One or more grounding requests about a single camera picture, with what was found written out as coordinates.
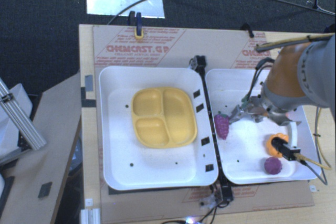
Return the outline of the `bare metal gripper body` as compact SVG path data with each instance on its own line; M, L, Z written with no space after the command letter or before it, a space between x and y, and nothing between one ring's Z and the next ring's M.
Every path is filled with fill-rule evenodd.
M250 97L245 111L251 115L257 123L262 121L263 117L269 118L279 126L286 126L291 122L299 125L302 122L289 119L287 117L288 111L276 107L267 97L263 97L262 95Z

